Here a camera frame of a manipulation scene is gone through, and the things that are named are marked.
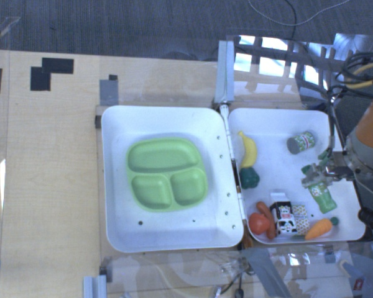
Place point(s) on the white patterned packet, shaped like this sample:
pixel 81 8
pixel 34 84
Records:
pixel 302 219

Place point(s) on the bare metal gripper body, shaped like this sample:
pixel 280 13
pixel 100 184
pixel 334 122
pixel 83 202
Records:
pixel 340 168

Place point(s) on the orange carrot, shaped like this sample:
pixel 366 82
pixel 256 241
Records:
pixel 320 228

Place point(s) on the yellow banana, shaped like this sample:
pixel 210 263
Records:
pixel 250 152

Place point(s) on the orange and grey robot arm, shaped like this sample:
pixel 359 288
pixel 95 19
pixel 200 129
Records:
pixel 368 126

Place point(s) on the white plastic tray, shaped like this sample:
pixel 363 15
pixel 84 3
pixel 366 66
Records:
pixel 161 231
pixel 276 126

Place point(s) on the black and white milk carton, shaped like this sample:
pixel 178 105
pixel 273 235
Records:
pixel 284 217

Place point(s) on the brown sausage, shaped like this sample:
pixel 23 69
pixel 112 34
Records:
pixel 266 211

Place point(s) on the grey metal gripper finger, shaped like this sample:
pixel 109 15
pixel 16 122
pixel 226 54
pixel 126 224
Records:
pixel 317 169
pixel 312 181

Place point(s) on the green and grey can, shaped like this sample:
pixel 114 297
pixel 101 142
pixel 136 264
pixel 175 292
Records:
pixel 301 142

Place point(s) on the green broccoli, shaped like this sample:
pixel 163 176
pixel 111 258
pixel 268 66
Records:
pixel 249 178

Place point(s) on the green plastic bottle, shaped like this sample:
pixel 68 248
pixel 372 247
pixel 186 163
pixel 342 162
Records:
pixel 324 199

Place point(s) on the green divided plate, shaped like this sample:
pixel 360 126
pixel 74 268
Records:
pixel 166 172

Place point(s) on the red tomato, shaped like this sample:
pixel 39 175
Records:
pixel 258 223

